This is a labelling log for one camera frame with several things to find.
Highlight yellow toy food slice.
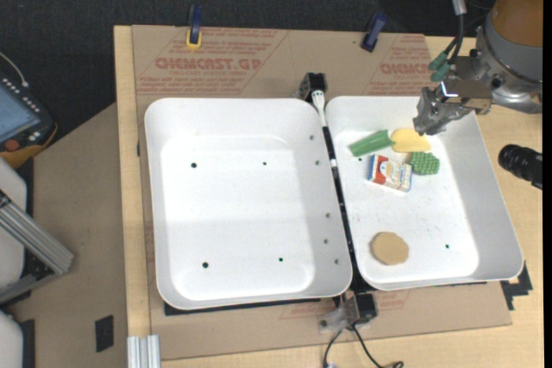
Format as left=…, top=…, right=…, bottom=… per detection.
left=389, top=128, right=433, bottom=154

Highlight brown cardboard board, red print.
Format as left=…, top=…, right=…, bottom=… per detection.
left=131, top=24, right=514, bottom=361

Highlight white plastic tray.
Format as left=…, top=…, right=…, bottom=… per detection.
left=143, top=97, right=354, bottom=311
left=323, top=95, right=525, bottom=292

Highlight black cylinder on white bracket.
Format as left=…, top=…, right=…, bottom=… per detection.
left=499, top=144, right=543, bottom=191

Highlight thin black and white rod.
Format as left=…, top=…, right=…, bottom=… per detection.
left=310, top=88, right=361, bottom=294

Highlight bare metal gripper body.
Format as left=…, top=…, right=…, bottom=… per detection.
left=437, top=55, right=543, bottom=115

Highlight small white and orange carton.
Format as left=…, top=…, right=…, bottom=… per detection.
left=366, top=153, right=414, bottom=193

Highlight round brown toy biscuit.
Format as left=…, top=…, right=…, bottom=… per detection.
left=369, top=231, right=411, bottom=267

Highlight green toy celery stick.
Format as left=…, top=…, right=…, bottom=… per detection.
left=348, top=128, right=394, bottom=158

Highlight green toy grapes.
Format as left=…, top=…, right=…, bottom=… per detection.
left=407, top=151, right=442, bottom=177

